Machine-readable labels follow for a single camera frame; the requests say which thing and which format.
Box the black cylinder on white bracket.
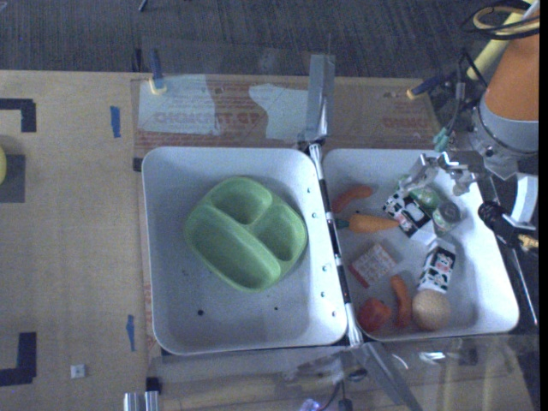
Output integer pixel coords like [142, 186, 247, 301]
[477, 173, 539, 247]

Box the cow print milk carton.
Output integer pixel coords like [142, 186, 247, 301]
[381, 188, 438, 246]
[416, 240, 457, 295]

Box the pale yellow foam tube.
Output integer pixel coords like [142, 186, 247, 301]
[465, 0, 540, 81]

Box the white plastic tray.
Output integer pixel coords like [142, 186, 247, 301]
[320, 147, 521, 343]
[140, 146, 349, 356]

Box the green bottle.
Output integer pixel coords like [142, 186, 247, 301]
[400, 176, 447, 213]

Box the brown cardboard board, red print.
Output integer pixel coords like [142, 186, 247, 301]
[130, 74, 539, 407]

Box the red toy pepper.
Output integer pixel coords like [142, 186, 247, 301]
[356, 296, 393, 334]

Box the beige round toy bread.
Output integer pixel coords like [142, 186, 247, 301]
[411, 289, 452, 332]

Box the green divided plate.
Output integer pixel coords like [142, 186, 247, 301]
[183, 176, 310, 293]

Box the small green can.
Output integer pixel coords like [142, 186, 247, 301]
[431, 200, 464, 236]

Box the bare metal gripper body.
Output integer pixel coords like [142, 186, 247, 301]
[438, 128, 539, 182]

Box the orange toy sausage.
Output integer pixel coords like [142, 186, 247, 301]
[331, 184, 375, 214]
[389, 274, 414, 330]

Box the white and red biscuit packet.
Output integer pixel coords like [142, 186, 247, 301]
[347, 242, 400, 290]

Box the orange toy carrot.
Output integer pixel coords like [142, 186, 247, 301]
[334, 212, 402, 235]

